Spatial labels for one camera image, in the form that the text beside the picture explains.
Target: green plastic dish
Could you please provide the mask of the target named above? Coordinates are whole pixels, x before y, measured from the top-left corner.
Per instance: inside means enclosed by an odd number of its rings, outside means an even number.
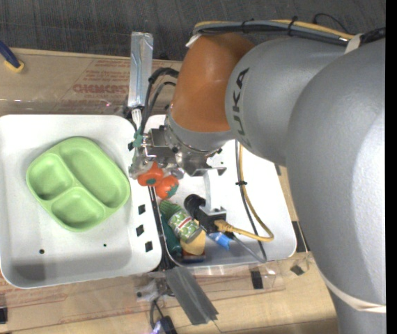
[[[67,138],[42,153],[28,167],[26,183],[54,220],[76,232],[103,222],[130,197],[126,175],[85,137]]]

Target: dark gray carpet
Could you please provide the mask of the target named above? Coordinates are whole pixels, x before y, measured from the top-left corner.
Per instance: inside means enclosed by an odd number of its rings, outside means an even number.
[[[327,13],[351,33],[385,26],[386,0],[0,0],[0,39],[12,47],[129,56],[132,31],[154,35],[154,57],[182,60],[195,23],[310,22]],[[339,29],[321,17],[320,24]]]

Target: robotic arm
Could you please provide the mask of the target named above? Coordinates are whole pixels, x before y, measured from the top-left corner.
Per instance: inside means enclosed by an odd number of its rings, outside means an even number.
[[[206,159],[236,138],[286,166],[340,332],[385,333],[383,30],[334,42],[303,27],[255,46],[212,28],[190,46],[163,141],[150,153],[202,175]],[[166,147],[169,160],[158,152]]]

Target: can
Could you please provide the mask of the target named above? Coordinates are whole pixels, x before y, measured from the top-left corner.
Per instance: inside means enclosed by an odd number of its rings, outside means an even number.
[[[168,220],[174,234],[185,243],[194,240],[203,231],[194,219],[183,209],[174,213]]]

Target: blue clamp handle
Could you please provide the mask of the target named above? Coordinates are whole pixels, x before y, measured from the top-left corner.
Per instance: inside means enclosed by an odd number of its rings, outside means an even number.
[[[0,41],[0,54],[9,62],[14,68],[20,67],[20,62],[16,58],[11,49],[2,41]]]

